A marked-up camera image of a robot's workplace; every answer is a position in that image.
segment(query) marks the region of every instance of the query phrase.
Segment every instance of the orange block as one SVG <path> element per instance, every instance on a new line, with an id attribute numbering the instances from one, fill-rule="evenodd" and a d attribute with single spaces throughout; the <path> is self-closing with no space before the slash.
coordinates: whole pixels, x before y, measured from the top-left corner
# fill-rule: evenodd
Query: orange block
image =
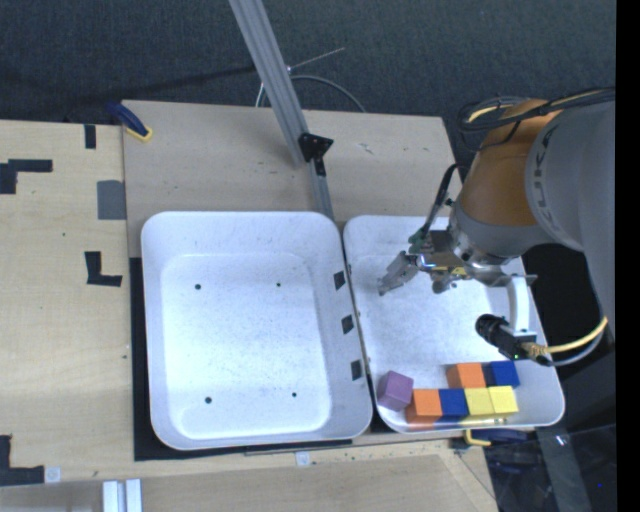
<path id="1" fill-rule="evenodd" d="M 409 424 L 433 424 L 442 417 L 440 393 L 437 389 L 414 389 L 404 414 Z"/>
<path id="2" fill-rule="evenodd" d="M 486 388 L 482 364 L 458 363 L 447 369 L 450 388 Z"/>

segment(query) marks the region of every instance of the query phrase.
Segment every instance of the white plastic tray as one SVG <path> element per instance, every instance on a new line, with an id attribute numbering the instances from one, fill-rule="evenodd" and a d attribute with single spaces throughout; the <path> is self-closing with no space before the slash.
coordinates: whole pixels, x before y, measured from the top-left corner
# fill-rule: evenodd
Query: white plastic tray
<path id="1" fill-rule="evenodd" d="M 442 221 L 446 225 L 446 219 L 438 220 Z M 374 386 L 387 371 L 394 370 L 412 377 L 414 388 L 447 388 L 447 366 L 505 359 L 475 331 L 475 322 L 484 313 L 509 318 L 505 288 L 458 281 L 457 288 L 436 295 L 430 277 L 419 273 L 404 286 L 382 297 L 378 294 L 377 279 L 397 254 L 408 248 L 408 237 L 423 224 L 423 217 L 361 216 L 351 219 L 344 229 L 345 252 Z M 514 260 L 507 271 L 522 272 L 521 260 Z M 546 344 L 531 296 L 529 328 L 537 331 L 538 342 Z M 528 360 L 519 361 L 516 368 L 521 381 L 515 390 L 520 412 L 505 426 L 534 427 L 559 421 L 564 413 L 564 396 L 555 368 Z M 378 412 L 397 432 L 424 431 L 410 428 L 404 411 L 380 406 Z"/>
<path id="2" fill-rule="evenodd" d="M 151 421 L 165 444 L 337 440 L 368 427 L 333 222 L 312 212 L 165 212 L 146 222 L 141 243 Z"/>

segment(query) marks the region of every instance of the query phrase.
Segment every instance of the cube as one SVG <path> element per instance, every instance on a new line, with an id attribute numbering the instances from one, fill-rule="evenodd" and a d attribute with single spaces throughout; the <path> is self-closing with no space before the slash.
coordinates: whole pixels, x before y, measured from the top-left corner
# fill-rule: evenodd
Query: cube
<path id="1" fill-rule="evenodd" d="M 491 386 L 487 389 L 496 415 L 504 418 L 518 412 L 516 395 L 511 386 Z"/>
<path id="2" fill-rule="evenodd" d="M 413 379 L 400 373 L 389 371 L 378 383 L 378 405 L 400 411 L 411 402 Z"/>
<path id="3" fill-rule="evenodd" d="M 442 417 L 438 423 L 457 423 L 469 415 L 464 389 L 440 389 Z"/>
<path id="4" fill-rule="evenodd" d="M 404 410 L 409 425 L 433 425 L 442 417 L 440 393 L 437 389 L 414 389 L 411 403 Z"/>
<path id="5" fill-rule="evenodd" d="M 450 388 L 484 388 L 487 383 L 480 363 L 458 363 L 447 368 Z"/>
<path id="6" fill-rule="evenodd" d="M 464 395 L 469 408 L 468 419 L 481 420 L 496 417 L 488 388 L 465 388 Z"/>
<path id="7" fill-rule="evenodd" d="M 513 361 L 493 361 L 482 365 L 487 386 L 511 386 L 517 388 L 520 378 Z"/>

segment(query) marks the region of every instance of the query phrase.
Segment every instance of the wooden table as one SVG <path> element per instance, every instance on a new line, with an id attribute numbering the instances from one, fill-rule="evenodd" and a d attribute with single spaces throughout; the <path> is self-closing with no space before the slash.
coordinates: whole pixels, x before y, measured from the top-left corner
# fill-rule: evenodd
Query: wooden table
<path id="1" fill-rule="evenodd" d="M 149 112 L 162 107 L 136 106 Z M 196 108 L 174 107 L 186 112 Z M 296 173 L 306 169 L 288 163 L 284 139 L 279 141 L 268 109 L 198 110 L 213 120 L 212 133 L 229 129 L 231 116 L 236 119 L 234 130 L 238 120 L 251 120 L 254 124 L 246 125 L 258 126 L 255 133 L 262 134 L 262 143 L 241 158 L 232 156 L 238 157 L 243 140 L 236 140 L 234 148 L 218 148 L 218 165 L 207 179 L 217 180 L 220 187 L 227 183 L 232 193 L 218 188 L 220 200 L 208 203 L 208 209 L 238 204 L 238 180 L 250 183 L 254 175 L 259 175 L 260 187 L 270 180 L 288 180 L 293 187 L 285 199 L 260 208 L 280 209 L 288 204 L 283 203 L 287 197 L 291 209 L 313 206 L 309 196 L 293 193 L 305 190 L 305 178 Z M 305 115 L 316 133 L 336 139 L 325 163 L 339 225 L 364 213 L 427 213 L 442 173 L 453 161 L 441 119 Z M 136 164 L 125 165 L 134 158 L 126 154 L 127 145 L 141 143 L 123 136 L 117 126 L 95 129 L 96 147 L 87 148 L 83 125 L 0 122 L 0 163 L 53 161 L 51 173 L 18 172 L 16 193 L 0 195 L 0 434 L 13 436 L 12 467 L 59 468 L 62 482 L 76 486 L 140 478 L 145 503 L 153 504 L 150 510 L 198 510 L 198 503 L 212 496 L 220 510 L 227 509 L 223 503 L 234 510 L 389 510 L 400 497 L 403 504 L 421 510 L 431 510 L 427 505 L 433 510 L 497 509 L 481 449 L 455 453 L 441 434 L 367 433 L 347 447 L 310 451 L 305 467 L 297 465 L 291 451 L 134 461 L 128 263 L 137 240 L 131 226 L 139 227 L 145 217 L 166 208 L 166 202 L 154 197 L 171 197 L 179 188 L 160 179 L 153 193 L 149 181 L 145 190 L 145 173 L 130 173 Z M 168 139 L 159 134 L 156 140 Z M 148 144 L 140 151 L 152 151 Z M 211 145 L 215 150 L 215 141 Z M 148 179 L 152 171 L 147 170 Z M 126 183 L 128 220 L 99 218 L 98 183 L 114 181 Z M 194 209 L 201 208 L 197 190 L 186 188 L 183 200 L 192 195 Z M 452 194 L 458 190 L 459 183 L 454 183 Z M 256 203 L 243 204 L 252 209 Z M 120 286 L 87 284 L 88 251 L 101 253 L 102 274 L 123 276 Z M 35 502 L 48 492 L 2 491 L 0 505 L 16 499 Z M 264 503 L 273 508 L 259 506 Z"/>

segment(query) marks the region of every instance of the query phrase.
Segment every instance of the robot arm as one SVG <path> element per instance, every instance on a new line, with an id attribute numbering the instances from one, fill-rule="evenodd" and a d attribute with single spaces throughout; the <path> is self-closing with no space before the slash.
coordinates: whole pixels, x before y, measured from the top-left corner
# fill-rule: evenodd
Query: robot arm
<path id="1" fill-rule="evenodd" d="M 496 121 L 478 122 L 504 110 Z M 446 230 L 432 228 L 455 166 L 445 173 L 425 225 L 379 280 L 381 295 L 423 271 L 441 293 L 459 279 L 508 286 L 502 266 L 531 247 L 559 243 L 584 253 L 615 337 L 615 90 L 559 100 L 494 102 L 467 110 L 462 128 L 489 130 Z"/>

